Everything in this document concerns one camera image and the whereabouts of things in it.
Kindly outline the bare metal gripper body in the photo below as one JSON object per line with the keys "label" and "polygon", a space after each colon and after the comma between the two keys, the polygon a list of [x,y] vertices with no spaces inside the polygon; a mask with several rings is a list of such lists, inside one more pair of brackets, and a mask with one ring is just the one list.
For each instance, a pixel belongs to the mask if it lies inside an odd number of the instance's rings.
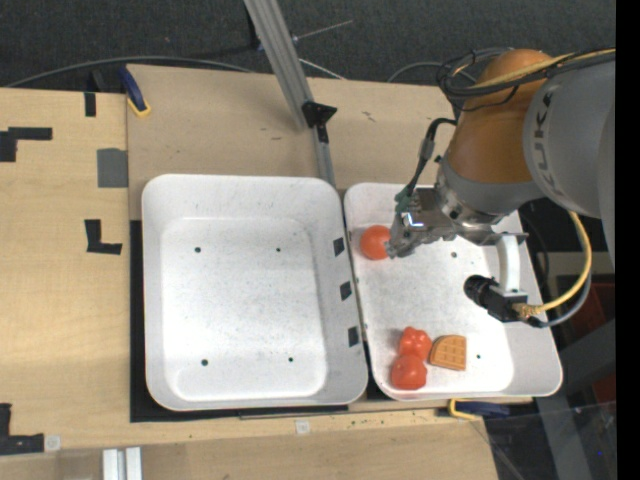
{"label": "bare metal gripper body", "polygon": [[525,232],[496,231],[502,216],[475,212],[460,203],[451,191],[433,187],[404,187],[395,197],[394,221],[405,230],[425,232],[422,245],[461,237],[478,246],[493,246],[506,237],[523,243]]}

